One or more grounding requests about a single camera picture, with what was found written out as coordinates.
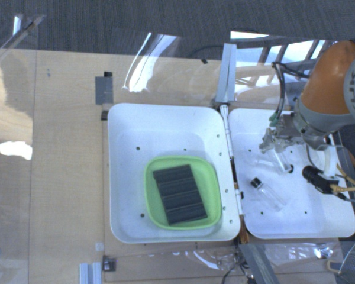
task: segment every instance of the transparent bottle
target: transparent bottle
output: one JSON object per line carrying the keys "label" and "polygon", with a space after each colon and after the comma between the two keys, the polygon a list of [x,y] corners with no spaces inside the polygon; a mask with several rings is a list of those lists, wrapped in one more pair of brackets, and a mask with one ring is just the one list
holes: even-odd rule
{"label": "transparent bottle", "polygon": [[261,183],[257,177],[251,181],[251,185],[256,188],[260,198],[274,211],[281,211],[286,205],[284,199],[282,199],[271,187]]}

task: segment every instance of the gray floor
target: gray floor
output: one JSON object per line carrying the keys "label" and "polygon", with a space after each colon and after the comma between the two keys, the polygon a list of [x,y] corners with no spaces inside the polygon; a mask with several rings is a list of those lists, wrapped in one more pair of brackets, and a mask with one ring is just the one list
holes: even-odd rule
{"label": "gray floor", "polygon": [[[183,37],[182,56],[222,44],[230,30],[355,37],[355,0],[0,0],[0,45],[19,12],[47,15],[42,50],[133,53],[149,31]],[[131,33],[137,41],[127,41]]]}

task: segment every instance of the green plastic container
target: green plastic container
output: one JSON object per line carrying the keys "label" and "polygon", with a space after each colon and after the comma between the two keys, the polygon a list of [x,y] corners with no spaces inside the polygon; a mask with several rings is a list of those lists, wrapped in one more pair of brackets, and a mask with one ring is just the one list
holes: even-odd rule
{"label": "green plastic container", "polygon": [[[208,217],[169,225],[153,172],[155,170],[187,164],[191,166]],[[214,168],[202,158],[193,156],[163,156],[151,160],[144,171],[144,191],[149,216],[159,227],[170,230],[195,230],[212,226],[221,217],[222,205],[217,176]]]}

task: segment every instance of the white plastic tray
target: white plastic tray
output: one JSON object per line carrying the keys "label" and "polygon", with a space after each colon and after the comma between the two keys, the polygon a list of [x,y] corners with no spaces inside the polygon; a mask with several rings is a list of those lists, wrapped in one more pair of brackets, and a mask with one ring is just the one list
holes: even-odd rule
{"label": "white plastic tray", "polygon": [[[353,235],[355,214],[351,203],[321,194],[302,177],[302,169],[309,165],[304,146],[288,147],[285,151],[289,163],[294,166],[293,173],[280,175],[273,166],[257,162],[265,159],[259,144],[272,113],[262,109],[235,109],[229,115],[238,182],[244,193],[242,208],[247,229],[263,239]],[[323,154],[313,151],[312,158],[318,167],[323,167]],[[250,184],[255,177],[287,200],[284,209],[274,212],[260,202],[257,191]]]}
{"label": "white plastic tray", "polygon": [[[108,131],[110,220],[117,239],[125,243],[226,241],[238,234],[240,220],[219,113],[203,107],[118,104],[109,112]],[[213,165],[224,210],[209,228],[165,230],[147,215],[144,168],[157,156],[185,154]]]}

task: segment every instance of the black bottle cap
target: black bottle cap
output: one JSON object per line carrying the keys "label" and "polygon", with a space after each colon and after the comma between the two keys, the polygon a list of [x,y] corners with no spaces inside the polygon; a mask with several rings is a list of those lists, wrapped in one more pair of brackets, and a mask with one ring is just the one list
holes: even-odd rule
{"label": "black bottle cap", "polygon": [[254,180],[251,181],[251,185],[254,186],[255,188],[258,188],[260,184],[261,181],[257,177],[255,177]]}

